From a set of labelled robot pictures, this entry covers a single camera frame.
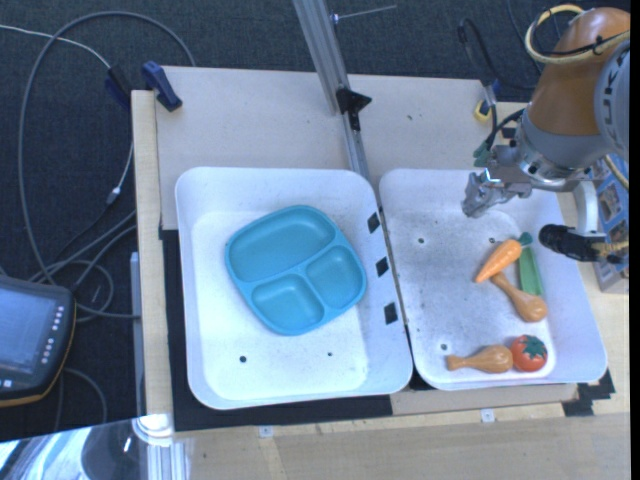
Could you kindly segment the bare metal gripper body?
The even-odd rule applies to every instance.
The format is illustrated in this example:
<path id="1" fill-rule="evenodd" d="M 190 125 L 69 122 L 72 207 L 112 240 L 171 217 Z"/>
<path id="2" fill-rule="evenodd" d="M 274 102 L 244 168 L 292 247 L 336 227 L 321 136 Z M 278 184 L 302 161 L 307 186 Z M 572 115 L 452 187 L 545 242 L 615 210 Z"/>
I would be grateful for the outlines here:
<path id="1" fill-rule="evenodd" d="M 485 171 L 485 198 L 528 198 L 533 190 L 569 192 L 587 179 L 596 153 L 582 143 L 496 146 Z"/>

